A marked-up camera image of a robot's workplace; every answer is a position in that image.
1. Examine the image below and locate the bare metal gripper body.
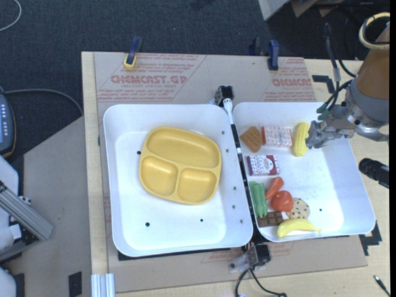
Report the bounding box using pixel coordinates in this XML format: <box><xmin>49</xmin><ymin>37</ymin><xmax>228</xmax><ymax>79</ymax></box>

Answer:
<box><xmin>321</xmin><ymin>102</ymin><xmax>372</xmax><ymax>142</ymax></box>

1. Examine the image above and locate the yellow toy corn cob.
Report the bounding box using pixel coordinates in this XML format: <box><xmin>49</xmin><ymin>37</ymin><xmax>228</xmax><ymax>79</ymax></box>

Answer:
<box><xmin>293</xmin><ymin>121</ymin><xmax>311</xmax><ymax>157</ymax></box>

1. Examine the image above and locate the orange and white carton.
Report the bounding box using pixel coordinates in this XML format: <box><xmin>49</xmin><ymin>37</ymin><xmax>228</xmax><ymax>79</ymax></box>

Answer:
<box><xmin>261</xmin><ymin>125</ymin><xmax>293</xmax><ymax>149</ymax></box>

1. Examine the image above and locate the white plastic tray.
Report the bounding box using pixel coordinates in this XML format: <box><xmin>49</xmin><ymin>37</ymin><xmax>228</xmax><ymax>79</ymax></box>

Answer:
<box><xmin>103</xmin><ymin>103</ymin><xmax>254</xmax><ymax>257</ymax></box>
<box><xmin>231</xmin><ymin>101</ymin><xmax>377</xmax><ymax>243</ymax></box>

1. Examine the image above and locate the red and white carton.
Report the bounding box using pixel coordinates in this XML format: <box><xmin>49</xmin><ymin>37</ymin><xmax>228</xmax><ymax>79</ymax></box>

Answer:
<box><xmin>246</xmin><ymin>155</ymin><xmax>280</xmax><ymax>176</ymax></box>

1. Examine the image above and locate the orange toy carrot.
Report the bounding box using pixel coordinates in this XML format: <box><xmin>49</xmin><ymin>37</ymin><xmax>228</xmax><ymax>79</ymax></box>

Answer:
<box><xmin>265</xmin><ymin>176</ymin><xmax>285</xmax><ymax>201</ymax></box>

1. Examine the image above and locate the brown toy waffle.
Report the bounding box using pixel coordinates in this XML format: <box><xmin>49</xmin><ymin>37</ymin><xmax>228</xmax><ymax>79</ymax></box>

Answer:
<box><xmin>239</xmin><ymin>126</ymin><xmax>264</xmax><ymax>153</ymax></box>

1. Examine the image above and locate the red toy tomato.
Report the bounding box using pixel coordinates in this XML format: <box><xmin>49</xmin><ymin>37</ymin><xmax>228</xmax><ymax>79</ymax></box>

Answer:
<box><xmin>271</xmin><ymin>190</ymin><xmax>294</xmax><ymax>213</ymax></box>

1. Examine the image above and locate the chocolate chip biscuit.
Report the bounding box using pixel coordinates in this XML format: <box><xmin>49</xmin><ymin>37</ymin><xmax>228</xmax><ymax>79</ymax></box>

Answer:
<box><xmin>286</xmin><ymin>197</ymin><xmax>311</xmax><ymax>220</ymax></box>

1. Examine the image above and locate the thin black and white rod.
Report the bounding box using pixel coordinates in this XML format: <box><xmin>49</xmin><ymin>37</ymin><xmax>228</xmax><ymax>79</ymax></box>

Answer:
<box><xmin>222</xmin><ymin>98</ymin><xmax>259</xmax><ymax>247</ymax></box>

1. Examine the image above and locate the green toy asparagus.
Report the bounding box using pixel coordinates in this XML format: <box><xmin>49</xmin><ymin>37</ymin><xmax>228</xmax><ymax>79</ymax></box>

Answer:
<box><xmin>249</xmin><ymin>181</ymin><xmax>269</xmax><ymax>218</ymax></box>

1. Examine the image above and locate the yellow banana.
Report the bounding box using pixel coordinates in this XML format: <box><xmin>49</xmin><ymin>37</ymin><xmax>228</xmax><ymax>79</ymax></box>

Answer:
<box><xmin>276</xmin><ymin>217</ymin><xmax>322</xmax><ymax>238</ymax></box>

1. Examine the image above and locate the brown chocolate bar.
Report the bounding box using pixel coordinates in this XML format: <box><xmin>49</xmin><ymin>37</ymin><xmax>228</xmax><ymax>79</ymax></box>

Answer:
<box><xmin>257</xmin><ymin>211</ymin><xmax>284</xmax><ymax>228</ymax></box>

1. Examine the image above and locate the yellow divided plate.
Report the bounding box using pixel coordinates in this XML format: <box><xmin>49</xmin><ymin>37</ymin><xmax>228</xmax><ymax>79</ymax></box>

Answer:
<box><xmin>138</xmin><ymin>126</ymin><xmax>223</xmax><ymax>206</ymax></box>

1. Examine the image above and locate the brown cardboard board red print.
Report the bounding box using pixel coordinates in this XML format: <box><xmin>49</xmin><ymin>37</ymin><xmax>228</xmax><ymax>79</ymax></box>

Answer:
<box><xmin>92</xmin><ymin>51</ymin><xmax>369</xmax><ymax>293</ymax></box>

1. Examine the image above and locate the black cylinder on white bracket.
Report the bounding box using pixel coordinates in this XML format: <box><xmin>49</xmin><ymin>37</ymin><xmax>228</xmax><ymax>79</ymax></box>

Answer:
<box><xmin>355</xmin><ymin>123</ymin><xmax>390</xmax><ymax>189</ymax></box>

